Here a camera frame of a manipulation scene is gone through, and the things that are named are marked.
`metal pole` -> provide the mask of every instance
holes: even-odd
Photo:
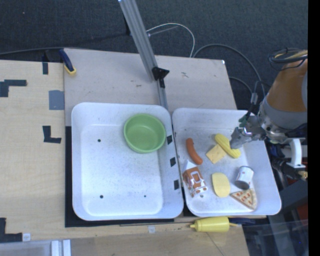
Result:
[[[121,6],[124,18],[131,31],[135,46],[140,54],[142,63],[152,81],[157,81],[157,89],[160,105],[168,109],[166,91],[159,79],[155,79],[153,68],[157,68],[158,64],[152,50],[144,23],[142,21],[137,3],[135,0],[118,0]]]

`yellow object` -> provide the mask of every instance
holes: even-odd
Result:
[[[212,174],[212,184],[216,195],[220,198],[225,198],[229,195],[231,187],[226,175],[222,172]]]
[[[229,219],[226,216],[208,217],[197,219],[190,225],[198,232],[227,232],[230,228]]]
[[[222,159],[227,154],[226,151],[219,145],[215,145],[212,149],[210,149],[205,155],[209,158],[209,160],[215,164],[220,159]]]
[[[238,158],[241,155],[241,152],[239,149],[232,149],[230,147],[230,141],[228,138],[221,133],[218,133],[214,137],[215,141],[223,148],[225,152],[227,152],[228,155],[230,155],[233,158]]]
[[[66,65],[64,65],[64,69],[70,74],[70,75],[74,75],[77,70],[75,69],[75,67],[73,66],[73,71],[70,71]]]

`toy hot dog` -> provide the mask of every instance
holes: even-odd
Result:
[[[203,162],[203,159],[197,154],[195,147],[194,147],[194,141],[192,138],[187,138],[185,141],[186,150],[189,153],[189,156],[194,161],[195,164],[201,165]]]

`toy food package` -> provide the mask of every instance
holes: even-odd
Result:
[[[182,178],[191,194],[191,197],[208,190],[207,184],[202,177],[199,168],[195,164],[187,160],[184,170]]]

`cable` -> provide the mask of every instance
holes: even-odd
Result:
[[[247,89],[249,90],[250,94],[253,93],[251,88],[249,87],[249,85],[247,85],[244,81],[240,80],[239,78],[236,78],[236,77],[233,77],[233,76],[229,76],[229,79],[236,80],[236,81],[242,83],[245,87],[247,87]]]
[[[9,55],[9,54],[21,54],[27,52],[37,52],[37,51],[46,51],[46,50],[60,50],[65,47],[44,47],[44,48],[32,48],[32,49],[24,49],[24,50],[13,50],[7,52],[0,52],[0,56]]]
[[[191,34],[191,36],[192,36],[192,41],[193,41],[191,53],[190,53],[190,56],[189,56],[189,58],[191,58],[191,57],[192,57],[192,54],[193,54],[193,52],[194,52],[194,49],[195,49],[196,40],[195,40],[194,34],[193,34],[193,33],[191,32],[191,30],[190,30],[189,28],[187,28],[186,26],[181,25],[181,24],[179,24],[179,23],[165,23],[165,24],[161,24],[161,25],[152,27],[152,28],[146,30],[146,32],[148,33],[148,32],[150,32],[150,31],[152,31],[152,30],[155,30],[155,29],[158,29],[158,28],[161,28],[161,27],[164,27],[164,26],[168,26],[168,25],[175,25],[175,26],[183,27],[183,28],[185,28],[186,30],[188,30],[188,32]]]
[[[202,46],[199,50],[197,50],[197,51],[194,53],[193,58],[196,57],[196,55],[197,55],[200,51],[202,51],[202,50],[205,49],[205,48],[209,48],[209,47],[223,47],[223,48],[227,48],[227,49],[230,49],[230,50],[236,52],[237,54],[239,54],[241,57],[243,57],[243,58],[250,64],[250,66],[251,66],[252,69],[254,70],[256,76],[258,77],[259,81],[261,81],[260,75],[259,75],[257,69],[255,68],[255,66],[251,63],[251,61],[250,61],[245,55],[243,55],[240,51],[238,51],[237,49],[234,49],[234,48],[232,48],[232,47],[230,47],[230,46],[228,46],[228,45],[220,44],[220,43],[210,43],[210,44],[207,44],[207,45],[205,45],[205,46]]]
[[[256,94],[257,93],[257,85],[258,83],[260,83],[260,81],[256,81],[254,84],[254,89],[253,89],[253,93]],[[261,84],[261,89],[262,89],[262,93],[263,93],[263,98],[266,97],[266,92],[265,92],[265,88],[264,85],[262,83]]]
[[[169,27],[169,28],[167,28],[167,29],[163,29],[163,30],[160,30],[160,31],[158,31],[158,32],[148,33],[147,35],[148,35],[148,37],[150,38],[150,37],[153,36],[153,35],[160,34],[160,33],[163,33],[163,32],[169,31],[169,30],[173,30],[173,29],[175,29],[175,28],[177,28],[177,27],[178,27],[178,26]]]
[[[285,48],[281,50],[275,50],[273,53],[269,54],[268,60],[271,67],[276,71],[283,71],[287,69],[294,69],[300,67],[305,60],[308,59],[308,50],[301,50],[298,48]],[[296,66],[288,66],[285,68],[275,68],[273,64],[285,65],[288,63],[299,62]]]

